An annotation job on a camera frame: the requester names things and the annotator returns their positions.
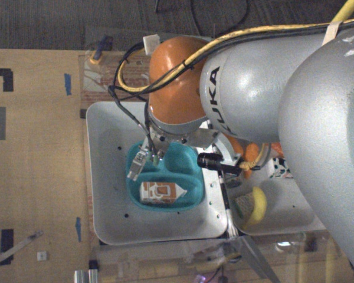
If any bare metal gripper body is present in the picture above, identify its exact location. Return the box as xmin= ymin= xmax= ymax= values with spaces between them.
xmin=141 ymin=126 xmax=219 ymax=156

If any white plastic tray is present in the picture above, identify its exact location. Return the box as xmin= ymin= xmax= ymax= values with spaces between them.
xmin=223 ymin=140 xmax=328 ymax=236
xmin=85 ymin=100 xmax=229 ymax=246

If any brown and white carton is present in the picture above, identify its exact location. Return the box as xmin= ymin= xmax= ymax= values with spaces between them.
xmin=139 ymin=181 xmax=188 ymax=205

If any teal divided plate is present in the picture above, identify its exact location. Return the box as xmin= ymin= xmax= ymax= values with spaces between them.
xmin=124 ymin=141 xmax=205 ymax=213

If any orange carrot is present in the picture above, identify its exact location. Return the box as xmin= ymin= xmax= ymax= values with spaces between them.
xmin=242 ymin=143 xmax=261 ymax=180

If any thin black and white rod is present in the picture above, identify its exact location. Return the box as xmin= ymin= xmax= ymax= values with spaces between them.
xmin=217 ymin=169 xmax=240 ymax=239

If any beige textured wedge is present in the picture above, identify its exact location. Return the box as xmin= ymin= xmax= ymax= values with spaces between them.
xmin=234 ymin=191 xmax=256 ymax=221

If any black and white patterned packet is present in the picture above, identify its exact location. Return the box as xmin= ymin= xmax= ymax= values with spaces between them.
xmin=269 ymin=157 xmax=293 ymax=179

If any yellow banana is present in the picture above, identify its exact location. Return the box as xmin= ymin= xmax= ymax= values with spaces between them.
xmin=242 ymin=186 xmax=268 ymax=230

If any brown cardboard board red print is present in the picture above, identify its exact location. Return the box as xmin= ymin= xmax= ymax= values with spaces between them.
xmin=78 ymin=51 xmax=154 ymax=248

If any black cylinder on white bracket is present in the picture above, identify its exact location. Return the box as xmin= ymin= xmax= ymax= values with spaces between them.
xmin=196 ymin=130 xmax=244 ymax=177

